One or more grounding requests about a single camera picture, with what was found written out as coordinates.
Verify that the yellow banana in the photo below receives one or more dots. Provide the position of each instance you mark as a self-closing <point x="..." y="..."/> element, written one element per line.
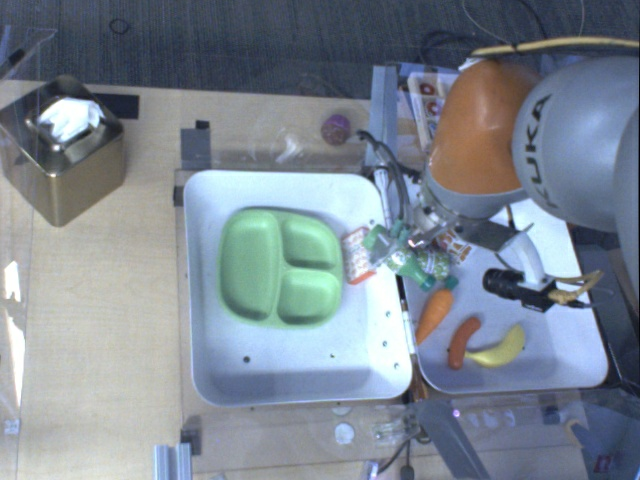
<point x="502" y="353"/>

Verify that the white box with red rings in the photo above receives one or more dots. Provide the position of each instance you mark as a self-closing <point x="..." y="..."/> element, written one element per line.
<point x="425" y="108"/>

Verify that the black cylinder on white bracket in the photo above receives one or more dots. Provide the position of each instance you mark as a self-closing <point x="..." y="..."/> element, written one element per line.
<point x="515" y="284"/>

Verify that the pale wood board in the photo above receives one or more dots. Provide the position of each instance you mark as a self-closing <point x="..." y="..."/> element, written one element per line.
<point x="280" y="425"/>

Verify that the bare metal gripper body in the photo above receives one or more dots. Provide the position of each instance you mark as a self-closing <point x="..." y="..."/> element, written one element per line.
<point x="432" y="223"/>

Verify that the white plastic tray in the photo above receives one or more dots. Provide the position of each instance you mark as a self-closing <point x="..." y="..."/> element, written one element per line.
<point x="550" y="353"/>
<point x="300" y="363"/>

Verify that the purple grapes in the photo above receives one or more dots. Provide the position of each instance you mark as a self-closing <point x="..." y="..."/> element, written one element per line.
<point x="335" y="129"/>

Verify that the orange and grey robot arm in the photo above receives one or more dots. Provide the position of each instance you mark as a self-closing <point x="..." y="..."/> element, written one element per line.
<point x="575" y="138"/>

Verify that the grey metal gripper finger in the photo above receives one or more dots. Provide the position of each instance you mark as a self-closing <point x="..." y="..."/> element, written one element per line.
<point x="383" y="252"/>

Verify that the green divided plate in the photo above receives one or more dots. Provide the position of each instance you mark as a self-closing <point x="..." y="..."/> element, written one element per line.
<point x="252" y="268"/>

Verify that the orange and white packet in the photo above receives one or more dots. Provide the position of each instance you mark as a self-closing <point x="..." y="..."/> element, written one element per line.
<point x="457" y="250"/>

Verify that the red sausage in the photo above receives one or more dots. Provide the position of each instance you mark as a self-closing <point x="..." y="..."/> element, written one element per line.
<point x="462" y="340"/>

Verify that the orange carrot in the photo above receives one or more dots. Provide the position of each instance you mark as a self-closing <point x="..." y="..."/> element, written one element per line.
<point x="432" y="313"/>

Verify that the orange and white carton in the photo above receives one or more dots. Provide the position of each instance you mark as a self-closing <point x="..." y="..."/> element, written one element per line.
<point x="357" y="263"/>

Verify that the gold tissue box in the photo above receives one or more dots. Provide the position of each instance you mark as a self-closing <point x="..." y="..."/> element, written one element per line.
<point x="75" y="188"/>

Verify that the green bottle with patterned label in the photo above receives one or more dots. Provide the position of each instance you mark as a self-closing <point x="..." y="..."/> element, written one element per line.
<point x="411" y="268"/>

